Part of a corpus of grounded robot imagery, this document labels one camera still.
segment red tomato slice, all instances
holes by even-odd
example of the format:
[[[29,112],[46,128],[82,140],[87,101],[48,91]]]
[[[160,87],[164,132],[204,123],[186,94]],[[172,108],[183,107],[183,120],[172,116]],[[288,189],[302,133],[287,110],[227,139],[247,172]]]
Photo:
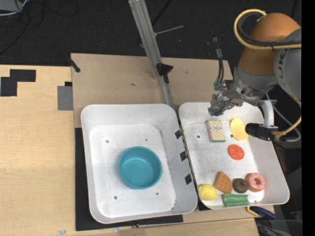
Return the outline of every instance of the red tomato slice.
[[[230,157],[232,157],[234,160],[242,160],[245,155],[243,149],[236,144],[230,145],[227,151]]]

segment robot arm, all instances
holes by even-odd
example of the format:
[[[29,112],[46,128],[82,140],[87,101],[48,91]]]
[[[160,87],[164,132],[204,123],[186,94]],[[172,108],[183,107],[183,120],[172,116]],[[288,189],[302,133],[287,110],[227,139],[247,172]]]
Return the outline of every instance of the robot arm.
[[[242,23],[249,16],[259,16],[260,19],[247,36]],[[225,110],[241,106],[243,102],[262,107],[265,123],[250,123],[246,131],[264,140],[277,139],[289,129],[278,132],[273,125],[272,107],[275,102],[261,99],[279,84],[301,106],[301,27],[284,14],[266,14],[252,9],[237,17],[234,33],[245,48],[234,70],[233,80],[224,80],[218,94],[212,95],[209,114],[222,115]]]

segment wooden table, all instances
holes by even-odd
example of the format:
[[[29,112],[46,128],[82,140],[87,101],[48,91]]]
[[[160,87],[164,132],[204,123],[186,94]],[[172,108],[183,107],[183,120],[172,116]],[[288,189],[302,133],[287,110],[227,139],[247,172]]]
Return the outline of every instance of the wooden table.
[[[195,211],[184,214],[184,222],[171,225],[154,225],[141,228],[123,227],[92,231],[75,230],[75,138],[74,127],[81,125],[78,114],[84,104],[98,102],[102,104],[117,103],[130,99],[128,94],[135,93],[135,89],[141,89],[143,85],[148,90],[148,81],[153,81],[155,91],[160,90],[158,83],[151,77],[149,62],[146,57],[121,57],[121,56],[93,56],[72,55],[72,59],[81,68],[81,74],[71,74],[71,67],[54,66],[20,66],[0,65],[0,77],[9,77],[10,69],[36,70],[35,82],[18,82],[17,96],[0,97],[0,228],[1,234],[6,236],[57,236],[58,231],[65,230],[67,236],[99,236],[106,235],[258,235],[254,216],[246,212],[244,207],[231,208],[228,210]],[[109,73],[115,73],[114,69],[126,71],[127,63],[130,73],[120,76],[124,85],[120,89],[106,87],[98,74],[99,80],[107,88],[105,95],[99,101],[102,89],[94,88],[98,93],[90,93],[92,99],[86,101],[83,98],[91,92],[91,83],[80,78],[95,77],[88,73],[88,68],[101,67],[105,76],[106,65],[112,67]],[[165,59],[165,63],[174,65],[170,73],[171,89],[175,105],[178,106],[185,101],[207,101],[211,98],[212,79],[204,78],[199,87],[206,86],[205,92],[200,92],[195,87],[197,82],[195,71],[209,69],[210,74],[217,75],[218,63],[215,60],[183,60]],[[227,62],[225,73],[227,78],[231,77]],[[135,67],[146,67],[148,71],[143,74],[131,72]],[[183,85],[183,78],[191,75],[186,81],[191,82],[195,92],[180,93],[190,90],[190,86]],[[73,81],[74,111],[58,110],[57,87],[64,86],[65,82]],[[131,90],[122,97],[117,97],[114,92],[122,93],[124,88]],[[139,103],[138,96],[132,99],[133,103]],[[157,98],[148,99],[162,101],[162,97],[156,93]],[[273,211],[272,206],[265,207]]]

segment metal rod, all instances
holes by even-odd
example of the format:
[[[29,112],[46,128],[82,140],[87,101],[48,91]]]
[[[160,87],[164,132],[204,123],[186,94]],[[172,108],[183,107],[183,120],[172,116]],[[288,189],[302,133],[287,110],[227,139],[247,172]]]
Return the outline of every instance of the metal rod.
[[[139,30],[139,34],[151,63],[153,70],[153,76],[156,78],[159,76],[157,70],[157,64],[162,63],[162,58],[158,49],[157,40],[152,28],[149,13],[144,0],[128,0],[129,5],[135,19],[136,25]],[[174,102],[170,91],[169,83],[164,81],[163,76],[159,76],[159,80],[163,90],[163,96],[165,102],[170,107],[174,108]]]

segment pink donut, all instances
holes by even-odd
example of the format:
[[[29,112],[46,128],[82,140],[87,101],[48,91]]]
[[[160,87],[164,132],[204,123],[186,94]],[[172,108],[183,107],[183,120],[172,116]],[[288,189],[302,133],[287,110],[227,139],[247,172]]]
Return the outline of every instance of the pink donut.
[[[266,186],[264,177],[259,173],[251,173],[246,177],[248,189],[253,192],[261,191]]]

